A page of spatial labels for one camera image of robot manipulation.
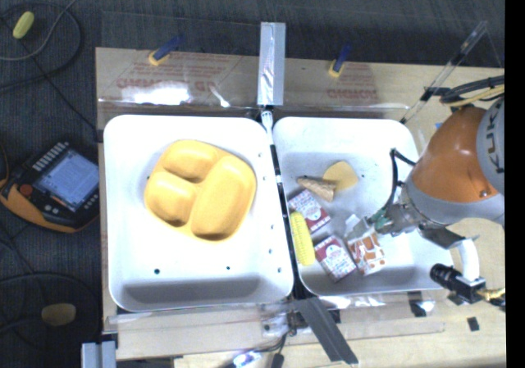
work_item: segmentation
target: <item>black carpet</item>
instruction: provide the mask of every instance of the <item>black carpet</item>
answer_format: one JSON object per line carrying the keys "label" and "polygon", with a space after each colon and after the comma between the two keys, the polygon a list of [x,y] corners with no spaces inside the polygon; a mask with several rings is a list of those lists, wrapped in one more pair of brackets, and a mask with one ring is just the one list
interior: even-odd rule
{"label": "black carpet", "polygon": [[[0,56],[33,52],[70,1],[0,0]],[[34,28],[15,40],[11,29],[28,9]],[[332,59],[350,42],[351,61],[435,65],[486,21],[488,34],[464,64],[504,65],[505,0],[78,0],[69,12],[40,54],[0,61],[0,144],[11,167],[62,139],[96,151],[94,50],[156,47],[166,35],[147,26],[154,16],[178,18],[208,41],[189,50],[257,55],[250,30],[279,21],[288,57]],[[99,223],[60,234],[2,207],[0,240],[0,366],[80,366],[80,344],[96,339],[101,323]],[[54,275],[31,274],[40,272]],[[76,321],[46,327],[34,320],[43,302],[74,303]]]}

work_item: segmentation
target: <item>transparent plastic sheet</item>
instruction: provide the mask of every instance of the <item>transparent plastic sheet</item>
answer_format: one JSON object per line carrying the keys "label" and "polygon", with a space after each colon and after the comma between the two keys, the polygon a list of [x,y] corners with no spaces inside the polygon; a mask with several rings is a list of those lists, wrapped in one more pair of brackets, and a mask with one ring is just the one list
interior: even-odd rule
{"label": "transparent plastic sheet", "polygon": [[[181,45],[164,62],[164,67],[153,69],[148,54],[181,29],[192,34],[189,39],[195,37],[194,42]],[[104,48],[97,51],[99,129],[113,116],[123,113],[257,117],[260,32],[260,25],[104,13]],[[210,43],[215,37],[210,34],[225,42]],[[340,78],[334,79],[327,73],[330,63],[330,60],[285,59],[284,104],[275,109],[276,120],[286,116],[400,120],[425,87],[419,75],[399,72],[399,68],[389,64],[346,62]],[[441,66],[432,67],[431,75],[441,71]],[[404,97],[400,92],[384,89],[396,79],[403,80],[399,85],[411,88]],[[427,139],[418,133],[417,116],[411,124],[415,125],[414,135],[421,151]],[[444,300],[446,293],[437,289],[419,294],[415,300],[407,293],[341,294],[320,299],[327,308],[340,313],[340,331],[348,339],[443,331],[445,327],[436,314],[435,303]],[[415,302],[418,302],[416,309],[423,309],[425,316],[415,315]],[[131,314],[111,304],[105,303],[104,308],[104,330],[108,333],[140,334],[146,330],[153,334],[159,330],[165,334],[169,330],[173,337],[184,337],[187,329],[199,329],[209,335],[209,341],[203,339],[199,341],[201,344],[188,346],[183,342],[185,348],[181,353],[257,347],[278,337],[285,329],[283,323],[288,322],[285,302],[272,306],[253,304]],[[233,329],[233,336],[224,338],[225,325]],[[317,341],[308,327],[299,332],[290,343]],[[173,346],[171,350],[177,353],[176,345]]]}

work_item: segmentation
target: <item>divided yellow plate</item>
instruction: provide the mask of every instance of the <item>divided yellow plate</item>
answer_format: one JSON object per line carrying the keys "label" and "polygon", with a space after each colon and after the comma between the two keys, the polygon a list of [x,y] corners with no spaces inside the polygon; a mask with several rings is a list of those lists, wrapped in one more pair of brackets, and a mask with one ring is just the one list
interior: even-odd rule
{"label": "divided yellow plate", "polygon": [[241,226],[256,188],[248,163],[209,143],[184,139],[159,158],[146,184],[144,202],[181,233],[221,241]]}

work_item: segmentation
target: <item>blue clip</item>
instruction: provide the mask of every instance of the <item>blue clip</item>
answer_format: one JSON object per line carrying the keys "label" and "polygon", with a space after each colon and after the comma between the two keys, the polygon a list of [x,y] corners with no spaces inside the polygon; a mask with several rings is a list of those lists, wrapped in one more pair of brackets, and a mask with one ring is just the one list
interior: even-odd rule
{"label": "blue clip", "polygon": [[170,52],[173,52],[175,49],[177,49],[183,41],[184,36],[182,35],[175,36],[173,39],[168,40],[155,52],[151,52],[149,54],[149,62],[152,65],[159,66],[167,59]]}
{"label": "blue clip", "polygon": [[331,76],[338,77],[341,74],[341,71],[343,70],[343,65],[345,64],[346,58],[348,57],[350,50],[352,50],[352,46],[350,45],[350,43],[345,43],[337,59],[334,59],[330,64],[330,70],[328,71],[328,73]]}

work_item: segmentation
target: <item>wooden table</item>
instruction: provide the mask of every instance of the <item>wooden table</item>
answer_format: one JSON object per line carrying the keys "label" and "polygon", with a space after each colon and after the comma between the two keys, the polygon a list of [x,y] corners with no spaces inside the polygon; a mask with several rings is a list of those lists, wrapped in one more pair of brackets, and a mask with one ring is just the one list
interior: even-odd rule
{"label": "wooden table", "polygon": [[[130,104],[109,100],[118,93],[117,78],[136,64],[140,52],[124,49],[97,50],[98,128],[114,116],[127,112],[144,112]],[[235,58],[229,56],[239,81],[257,72],[257,58]],[[413,66],[391,64],[346,64],[349,77],[342,82],[330,80],[326,74],[329,64],[324,61],[300,59],[286,60],[285,92],[300,101],[303,96],[311,102],[326,105],[355,104],[370,105],[375,102],[395,102],[412,106],[441,71],[440,66]],[[502,69],[458,67],[446,80],[454,87],[469,81],[504,74]],[[218,78],[208,75],[209,87]],[[363,100],[348,93],[361,93]],[[404,109],[394,113],[403,114]],[[420,151],[434,133],[436,124],[450,115],[450,110],[432,98],[422,111],[408,122]],[[100,144],[101,180],[104,181],[103,145]],[[107,332],[117,333],[118,361],[175,356],[173,366],[221,367],[243,349],[272,344],[276,338],[264,335],[261,312],[257,308],[242,307],[220,311],[173,311],[164,316],[152,314],[116,316],[117,307],[107,286],[107,226],[104,206],[105,186],[101,183],[101,235],[103,256],[103,319]],[[504,287],[504,231],[500,225],[488,220],[463,220],[450,227],[465,237],[479,235],[476,241],[480,257],[481,274],[488,288]],[[454,263],[460,269],[461,261],[456,251],[452,252]],[[457,306],[445,298],[443,291],[437,294],[435,308],[428,317],[414,317],[406,303],[395,302],[389,311],[366,312],[364,316],[354,311],[341,312],[340,330],[349,340],[349,345],[360,360],[361,367],[474,367],[506,366],[505,313],[486,302]],[[479,330],[471,331],[468,319],[476,318]],[[290,337],[283,350],[285,366],[313,368],[337,366],[331,363],[313,334],[298,334]],[[271,364],[271,355],[251,366],[266,367]]]}

